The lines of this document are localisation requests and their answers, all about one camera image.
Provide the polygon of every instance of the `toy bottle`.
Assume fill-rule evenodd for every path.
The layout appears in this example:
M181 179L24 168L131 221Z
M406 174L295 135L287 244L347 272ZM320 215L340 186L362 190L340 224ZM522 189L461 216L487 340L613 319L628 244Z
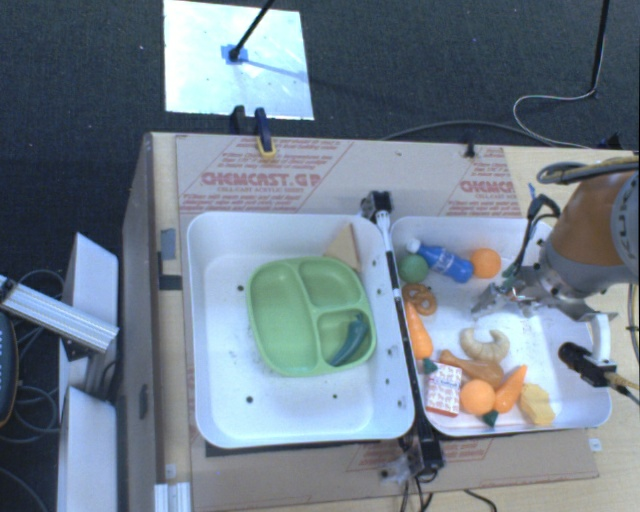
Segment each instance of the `toy bottle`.
M422 256L429 268L440 274L451 277L458 283L466 283L473 275L473 264L444 247L426 246L420 240L412 239L407 242L407 251Z

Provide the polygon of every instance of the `red and white box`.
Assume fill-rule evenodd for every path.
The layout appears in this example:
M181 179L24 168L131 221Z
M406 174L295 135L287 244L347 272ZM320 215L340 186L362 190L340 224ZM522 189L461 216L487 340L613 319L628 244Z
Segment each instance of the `red and white box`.
M427 378L425 407L428 411L457 416L460 412L462 370L447 364L435 364L438 369Z

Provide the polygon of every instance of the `black post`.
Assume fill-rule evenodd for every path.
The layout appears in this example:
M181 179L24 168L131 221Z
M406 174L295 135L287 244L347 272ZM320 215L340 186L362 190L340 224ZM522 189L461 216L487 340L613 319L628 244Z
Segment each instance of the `black post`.
M271 9L271 6L273 5L273 2L275 2L275 1L276 0L267 0L267 3L264 4L264 7L260 10L258 15L256 16L256 19L253 20L253 23L251 24L249 29L244 33L244 35L242 36L242 39L240 39L240 42L233 49L231 49L229 51L229 59L231 59L233 62L237 62L238 61L238 57L240 56L240 50L242 50L242 47L244 46L244 43L246 43L247 39L249 39L249 37L251 37L251 34L253 33L253 31L256 29L256 27L260 23L260 20L262 20L262 18L264 18L264 15L267 14L267 11L269 9Z
M598 28L598 41L596 42L596 57L593 62L593 72L591 74L591 90L595 91L598 85L598 74L602 63L602 50L604 47L604 36L607 30L607 17L609 16L610 0L603 0L602 11L600 11L600 27Z

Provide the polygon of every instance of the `orange ball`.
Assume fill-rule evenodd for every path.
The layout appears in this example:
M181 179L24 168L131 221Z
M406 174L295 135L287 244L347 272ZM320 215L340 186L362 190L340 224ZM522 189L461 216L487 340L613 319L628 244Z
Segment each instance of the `orange ball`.
M473 379L460 390L460 405L469 414L482 416L493 410L496 392L488 382Z
M502 268L502 258L493 249L477 249L471 255L470 261L473 265L473 275L481 279L494 277Z

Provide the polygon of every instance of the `white tray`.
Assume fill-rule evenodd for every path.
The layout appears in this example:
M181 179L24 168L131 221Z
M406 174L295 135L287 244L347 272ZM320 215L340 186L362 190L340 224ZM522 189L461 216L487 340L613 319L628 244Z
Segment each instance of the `white tray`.
M283 377L258 352L239 287L266 262L322 255L348 223L378 334L375 352L349 370ZM411 428L414 403L385 248L374 224L346 215L210 212L190 223L186 241L195 415L207 441L242 448L377 440Z
M504 270L520 250L525 226L526 221L520 219L405 217L392 227L392 243L398 261L407 254L405 244L411 238L418 238L426 245L444 246L465 258L469 258L474 249L488 247L501 255ZM546 238L549 232L549 226L538 224L536 238ZM530 265L537 259L538 246L531 243L525 264ZM500 282L500 276L494 280ZM458 284L449 277L429 273L425 284L432 287L438 310L423 319L433 339L434 360L443 349L467 358L459 344L460 331L466 327L475 327L477 338L484 337L485 340L491 339L490 329L499 329L511 341L511 350L501 363L505 374L527 364L525 381L539 384L549 393L556 419L549 427L536 426L516 406L499 415L493 428L463 412L456 417L448 417L427 411L432 425L444 434L466 437L596 427L604 423L611 413L608 389L592 388L576 372L569 370L557 355L558 348L565 341L591 349L587 324L574 322L559 311L546 307L538 309L532 318L525 318L516 305L474 321L471 308L490 282L488 279L471 278L465 284Z

